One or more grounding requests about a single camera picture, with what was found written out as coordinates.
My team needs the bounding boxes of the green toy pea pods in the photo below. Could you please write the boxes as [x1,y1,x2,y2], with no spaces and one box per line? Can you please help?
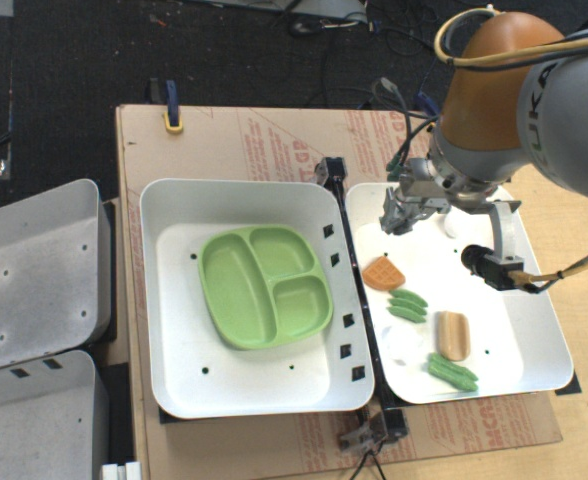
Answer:
[426,351,480,394]
[386,288,430,325]

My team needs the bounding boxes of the tan toy hot dog bun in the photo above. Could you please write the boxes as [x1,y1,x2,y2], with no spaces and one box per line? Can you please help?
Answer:
[436,310,472,363]

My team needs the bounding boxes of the black block with thin wires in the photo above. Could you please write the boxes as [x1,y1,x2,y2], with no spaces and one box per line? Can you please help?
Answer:
[314,156,349,190]
[337,407,408,453]

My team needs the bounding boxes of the white plastic tray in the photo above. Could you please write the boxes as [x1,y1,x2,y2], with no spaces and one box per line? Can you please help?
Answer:
[139,177,377,421]
[0,349,111,480]
[345,181,575,406]
[0,178,113,375]

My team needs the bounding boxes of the green divided plate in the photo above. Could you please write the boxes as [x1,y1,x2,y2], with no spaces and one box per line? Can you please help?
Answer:
[196,224,335,352]

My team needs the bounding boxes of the orange toy waffle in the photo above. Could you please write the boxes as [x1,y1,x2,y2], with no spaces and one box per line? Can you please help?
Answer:
[361,256,407,293]

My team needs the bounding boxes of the black cylinder on white bracket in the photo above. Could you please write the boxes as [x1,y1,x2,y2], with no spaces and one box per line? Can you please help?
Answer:
[460,199,526,293]

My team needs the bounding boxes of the white round toy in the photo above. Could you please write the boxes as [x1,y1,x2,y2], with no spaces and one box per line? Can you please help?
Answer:
[380,323,426,367]

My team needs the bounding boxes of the white toy egg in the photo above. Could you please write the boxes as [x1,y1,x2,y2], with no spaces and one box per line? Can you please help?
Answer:
[443,209,469,240]

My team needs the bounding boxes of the brown cardboard board, red print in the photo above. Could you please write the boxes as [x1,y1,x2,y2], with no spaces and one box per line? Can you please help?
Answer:
[115,104,565,480]

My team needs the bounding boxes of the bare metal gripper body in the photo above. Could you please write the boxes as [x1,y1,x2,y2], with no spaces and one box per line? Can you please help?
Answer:
[395,157,495,215]

